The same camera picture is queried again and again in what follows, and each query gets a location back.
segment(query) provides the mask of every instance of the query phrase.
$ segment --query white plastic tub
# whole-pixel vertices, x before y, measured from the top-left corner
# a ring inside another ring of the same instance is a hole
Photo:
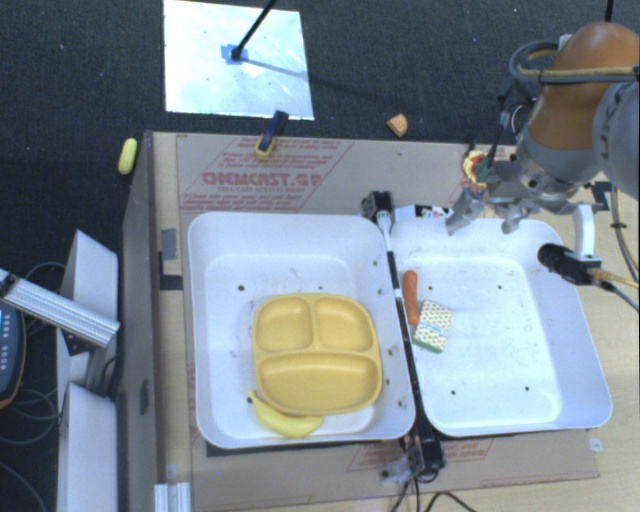
[[[189,228],[196,360],[196,416],[222,448],[402,437],[415,404],[386,249],[371,222],[344,215],[212,212]],[[247,403],[256,389],[251,325],[258,306],[286,293],[331,293],[368,311],[380,345],[383,385],[364,409],[326,416],[312,435],[290,440],[263,428]]]
[[[537,259],[561,241],[539,221],[510,235],[500,223],[479,219],[453,236],[443,219],[393,229],[418,299],[453,311],[441,353],[413,348],[427,417],[451,436],[601,426],[611,398],[577,290]]]

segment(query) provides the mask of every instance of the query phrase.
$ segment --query blue and yellow clamp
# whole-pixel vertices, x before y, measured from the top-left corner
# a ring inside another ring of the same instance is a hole
[[[258,158],[267,158],[271,154],[273,146],[275,146],[276,143],[275,138],[278,135],[282,135],[284,127],[287,126],[288,120],[289,114],[282,112],[281,110],[276,110],[271,121],[269,121],[269,126],[267,126],[266,131],[260,136],[258,142],[256,142],[255,148],[253,148],[253,151]]]

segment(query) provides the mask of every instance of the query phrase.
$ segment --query sponge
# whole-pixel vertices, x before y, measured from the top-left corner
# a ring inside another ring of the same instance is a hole
[[[442,352],[451,325],[451,317],[450,309],[425,300],[420,308],[420,320],[413,335],[413,343],[435,353]]]

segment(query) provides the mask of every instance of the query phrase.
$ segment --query yellow plate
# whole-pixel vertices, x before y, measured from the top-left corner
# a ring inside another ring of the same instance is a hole
[[[351,412],[380,394],[375,328],[353,299],[324,293],[272,297],[256,311],[252,339],[258,391],[284,413]]]

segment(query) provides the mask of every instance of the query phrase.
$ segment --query carrot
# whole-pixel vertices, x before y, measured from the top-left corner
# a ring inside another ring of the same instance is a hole
[[[407,313],[409,325],[418,325],[420,311],[418,310],[418,274],[413,270],[407,270],[402,276],[402,298],[404,309]]]

